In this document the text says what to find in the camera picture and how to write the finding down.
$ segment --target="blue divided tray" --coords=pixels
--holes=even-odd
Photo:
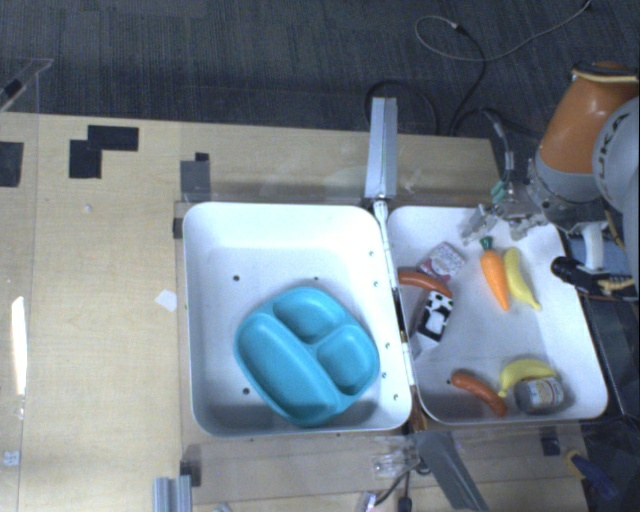
[[[251,313],[236,332],[236,360],[262,398],[294,425],[344,412],[380,368],[373,340],[330,295],[300,287]]]

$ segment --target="wooden table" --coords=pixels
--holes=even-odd
[[[180,161],[208,153],[217,198],[313,200],[338,191],[346,201],[363,183],[368,134],[62,116],[34,124],[27,114],[3,116],[0,140],[25,142],[25,159],[21,187],[0,189],[0,211],[6,233],[35,240],[24,249],[29,262],[32,251],[33,277],[19,509],[150,510],[153,480],[175,477],[183,455],[178,316],[155,301],[177,290],[172,220]],[[70,179],[69,141],[86,139],[89,124],[138,127],[139,149],[103,151],[102,179]],[[398,155],[403,200],[474,205],[487,200],[497,178],[484,140],[400,136]],[[26,208],[34,218],[11,214],[19,201],[35,201]],[[14,265],[18,276],[13,251],[0,254],[0,268],[8,273]],[[24,274],[30,281],[30,270]],[[581,445],[575,428],[559,435]],[[578,480],[560,457],[542,457],[536,432],[492,436],[459,440],[491,506],[586,510]],[[282,498],[279,482],[301,471],[295,453],[290,474],[274,473],[266,455],[251,462],[234,455],[233,445],[211,441],[226,454],[216,488],[226,494],[218,497],[243,500],[232,503],[234,512],[350,511],[364,490],[345,475],[340,494]],[[259,481],[245,479],[251,464]],[[321,481],[336,470],[317,467],[306,478]],[[380,489],[389,483],[375,482]],[[429,510],[449,510],[433,477],[412,485],[415,509],[429,503]]]

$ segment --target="yellow banana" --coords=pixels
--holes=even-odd
[[[512,247],[504,253],[502,257],[504,261],[504,269],[507,274],[507,285],[509,286],[509,292],[516,299],[530,304],[533,309],[538,311],[540,304],[533,298],[533,294],[522,278],[520,273],[520,253],[518,249]]]
[[[537,359],[518,359],[505,366],[500,372],[500,391],[502,398],[507,396],[507,391],[521,380],[544,379],[555,377],[556,372],[546,363]]]

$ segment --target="toy carrot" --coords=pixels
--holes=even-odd
[[[507,284],[504,262],[502,257],[491,249],[493,245],[492,237],[485,236],[480,239],[480,243],[484,248],[484,252],[480,256],[482,272],[484,272],[484,277],[496,299],[498,299],[500,306],[507,311],[509,309],[509,285]]]

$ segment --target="sausage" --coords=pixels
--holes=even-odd
[[[417,286],[418,288],[422,288],[426,291],[435,290],[450,299],[453,297],[453,293],[451,293],[449,288],[440,281],[428,276],[427,274],[423,274],[422,272],[401,270],[398,272],[398,282],[409,286]]]
[[[504,403],[504,400],[500,398],[493,389],[475,377],[464,372],[456,372],[451,376],[451,384],[476,395],[486,403],[499,418],[507,414],[507,405]]]

